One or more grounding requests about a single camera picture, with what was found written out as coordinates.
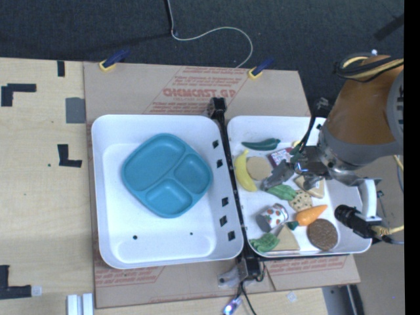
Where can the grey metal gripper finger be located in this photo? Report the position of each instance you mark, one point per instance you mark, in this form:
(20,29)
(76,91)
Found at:
(310,183)
(277,176)

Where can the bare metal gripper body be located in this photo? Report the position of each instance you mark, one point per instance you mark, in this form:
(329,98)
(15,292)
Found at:
(314,166)

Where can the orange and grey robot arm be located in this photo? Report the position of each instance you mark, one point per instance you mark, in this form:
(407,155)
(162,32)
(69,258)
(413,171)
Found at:
(361,117)

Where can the tan bread slice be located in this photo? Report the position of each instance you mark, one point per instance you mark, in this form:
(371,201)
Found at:
(316,190)

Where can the green pea pod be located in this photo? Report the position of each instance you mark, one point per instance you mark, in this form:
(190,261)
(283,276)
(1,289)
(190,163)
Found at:
(282,191)

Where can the small red carton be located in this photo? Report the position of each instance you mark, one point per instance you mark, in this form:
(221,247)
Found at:
(279,156)

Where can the yellow cracker with dark dots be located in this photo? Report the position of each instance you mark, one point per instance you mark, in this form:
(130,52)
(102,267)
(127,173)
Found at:
(301,201)

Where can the round tan biscuit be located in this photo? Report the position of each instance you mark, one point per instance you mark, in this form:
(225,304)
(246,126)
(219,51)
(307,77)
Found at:
(257,168)

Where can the orange carrot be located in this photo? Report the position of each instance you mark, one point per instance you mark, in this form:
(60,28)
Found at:
(310,214)

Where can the yellow banana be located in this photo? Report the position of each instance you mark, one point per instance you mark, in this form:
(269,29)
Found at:
(243,172)

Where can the green chili pepper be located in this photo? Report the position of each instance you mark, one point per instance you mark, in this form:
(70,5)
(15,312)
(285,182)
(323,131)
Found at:
(259,144)

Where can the small can with tomato print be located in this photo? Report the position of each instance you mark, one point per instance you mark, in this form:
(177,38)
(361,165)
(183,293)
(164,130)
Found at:
(274,216)

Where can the white plastic tray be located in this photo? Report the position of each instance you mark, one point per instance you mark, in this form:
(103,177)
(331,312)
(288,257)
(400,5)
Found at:
(348,202)
(164,241)

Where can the round brown cookie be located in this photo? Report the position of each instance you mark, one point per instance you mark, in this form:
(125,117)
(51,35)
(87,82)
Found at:
(322,234)

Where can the tan triangular sandwich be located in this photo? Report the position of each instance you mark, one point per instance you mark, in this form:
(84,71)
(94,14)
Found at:
(288,241)

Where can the green lettuce leaf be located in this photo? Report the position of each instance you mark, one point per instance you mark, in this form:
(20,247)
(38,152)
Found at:
(264,242)

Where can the blue divided plate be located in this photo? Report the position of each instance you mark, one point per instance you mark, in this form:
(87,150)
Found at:
(165,174)

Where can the brown cardboard board red print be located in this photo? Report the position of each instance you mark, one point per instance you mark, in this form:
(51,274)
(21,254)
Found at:
(183,90)

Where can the black cylinder on white bracket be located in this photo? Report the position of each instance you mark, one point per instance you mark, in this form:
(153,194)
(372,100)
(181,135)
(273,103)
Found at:
(357,215)

